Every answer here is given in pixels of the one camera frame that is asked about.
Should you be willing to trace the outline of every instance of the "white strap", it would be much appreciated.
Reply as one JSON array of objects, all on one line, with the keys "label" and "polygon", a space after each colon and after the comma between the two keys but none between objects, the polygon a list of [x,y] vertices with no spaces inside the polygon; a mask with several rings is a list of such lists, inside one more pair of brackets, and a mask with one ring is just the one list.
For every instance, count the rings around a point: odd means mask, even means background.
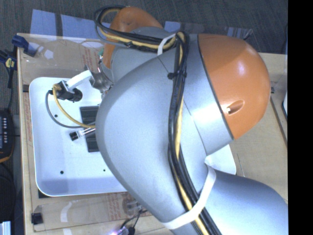
[{"label": "white strap", "polygon": [[215,170],[212,167],[208,166],[208,174],[207,174],[206,180],[204,182],[204,185],[203,185],[203,188],[202,188],[202,191],[201,191],[201,194],[197,203],[188,212],[185,212],[181,216],[173,219],[172,221],[162,223],[162,224],[169,230],[174,230],[183,225],[191,223],[196,218],[198,218],[202,209],[205,207],[206,201],[210,195],[210,192],[214,185],[215,180],[216,180]]},{"label": "white strap", "polygon": [[163,38],[163,40],[161,41],[160,45],[157,48],[157,55],[158,56],[163,53],[163,46],[165,45],[166,41],[169,40],[170,38],[174,37],[174,36],[175,36],[175,34],[170,35],[170,36],[168,36],[166,38]]}]

